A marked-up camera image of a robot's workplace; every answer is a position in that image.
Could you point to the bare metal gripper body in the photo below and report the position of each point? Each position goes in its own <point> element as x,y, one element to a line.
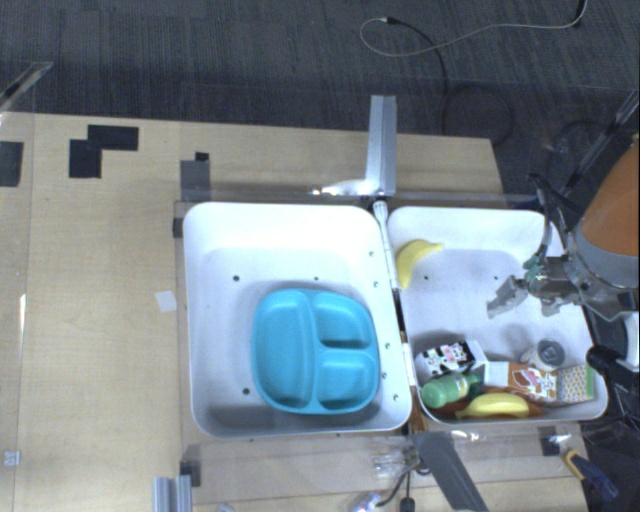
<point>555,282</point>

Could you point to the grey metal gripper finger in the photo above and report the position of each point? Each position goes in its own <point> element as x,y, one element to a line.
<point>552,306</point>
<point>506,297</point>

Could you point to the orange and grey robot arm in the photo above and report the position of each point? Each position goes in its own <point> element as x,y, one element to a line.
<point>617,220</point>

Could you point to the white plastic tray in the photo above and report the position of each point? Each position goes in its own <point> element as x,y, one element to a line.
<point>225,325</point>
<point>465,310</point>

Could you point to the white bottle with grey cap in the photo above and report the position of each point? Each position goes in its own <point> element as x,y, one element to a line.
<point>547,352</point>

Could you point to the orange and white carton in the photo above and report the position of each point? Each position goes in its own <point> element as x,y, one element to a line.
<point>530,382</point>

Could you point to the yellow and green patterned carton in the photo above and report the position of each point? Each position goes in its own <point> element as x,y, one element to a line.
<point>575,384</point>

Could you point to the black and white cow carton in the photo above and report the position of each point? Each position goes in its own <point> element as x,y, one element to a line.
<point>447,357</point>

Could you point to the yellow banana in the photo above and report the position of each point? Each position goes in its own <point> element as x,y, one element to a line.
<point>407,257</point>
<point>497,406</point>

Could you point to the green plastic bottle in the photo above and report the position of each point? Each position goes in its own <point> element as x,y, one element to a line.
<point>442,391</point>

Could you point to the blue divided plate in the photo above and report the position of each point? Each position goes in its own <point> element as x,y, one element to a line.
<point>300,350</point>

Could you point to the black cylinder on white bracket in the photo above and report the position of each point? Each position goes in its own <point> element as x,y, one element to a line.
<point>612,357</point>

